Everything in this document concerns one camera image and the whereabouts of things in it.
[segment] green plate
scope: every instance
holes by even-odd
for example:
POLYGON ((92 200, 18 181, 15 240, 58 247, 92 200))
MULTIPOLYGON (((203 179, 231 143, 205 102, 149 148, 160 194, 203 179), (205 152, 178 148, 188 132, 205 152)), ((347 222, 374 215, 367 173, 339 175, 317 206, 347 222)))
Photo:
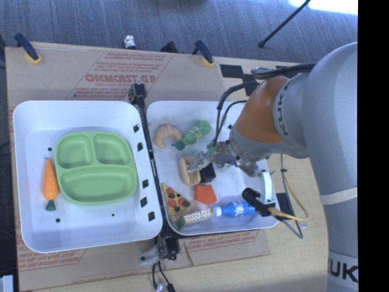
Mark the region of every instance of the green plate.
POLYGON ((77 204, 107 204, 133 195, 138 176, 129 144, 118 134, 101 131, 63 136, 55 149, 61 193, 77 204))

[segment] toy pizza slice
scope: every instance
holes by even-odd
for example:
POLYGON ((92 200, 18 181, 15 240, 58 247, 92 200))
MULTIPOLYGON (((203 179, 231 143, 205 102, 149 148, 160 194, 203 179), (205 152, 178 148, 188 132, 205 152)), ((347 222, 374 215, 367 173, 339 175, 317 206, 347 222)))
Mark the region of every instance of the toy pizza slice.
POLYGON ((168 214, 172 222, 177 222, 183 215, 192 213, 196 209, 194 203, 191 203, 170 186, 162 183, 162 190, 164 191, 168 214))

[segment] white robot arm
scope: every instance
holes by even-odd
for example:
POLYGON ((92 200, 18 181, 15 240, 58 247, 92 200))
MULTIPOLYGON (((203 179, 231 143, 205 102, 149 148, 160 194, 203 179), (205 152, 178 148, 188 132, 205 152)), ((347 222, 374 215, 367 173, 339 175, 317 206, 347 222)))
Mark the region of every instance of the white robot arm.
MULTIPOLYGON (((252 73, 261 78, 263 72, 252 73)), ((271 154, 309 157, 328 228, 327 291, 358 291, 357 43, 291 79, 266 79, 249 97, 229 140, 214 144, 214 152, 188 171, 215 162, 257 176, 256 162, 271 154)))

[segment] toy green bottle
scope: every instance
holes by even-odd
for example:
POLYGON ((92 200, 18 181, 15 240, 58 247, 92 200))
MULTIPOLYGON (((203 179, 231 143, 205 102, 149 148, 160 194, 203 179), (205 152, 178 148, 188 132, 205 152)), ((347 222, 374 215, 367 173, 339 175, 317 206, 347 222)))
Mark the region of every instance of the toy green bottle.
POLYGON ((183 150, 186 145, 197 143, 205 135, 208 135, 209 132, 211 132, 211 125, 207 121, 202 120, 194 127, 190 128, 181 141, 176 142, 176 148, 178 150, 183 150))

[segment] white bottle cap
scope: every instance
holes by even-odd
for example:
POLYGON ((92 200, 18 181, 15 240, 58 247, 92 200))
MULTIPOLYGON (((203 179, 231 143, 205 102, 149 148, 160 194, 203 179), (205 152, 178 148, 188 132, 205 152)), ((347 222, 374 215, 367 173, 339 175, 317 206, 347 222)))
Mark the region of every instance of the white bottle cap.
POLYGON ((221 216, 221 207, 214 207, 212 209, 212 215, 214 215, 216 217, 220 217, 221 216))

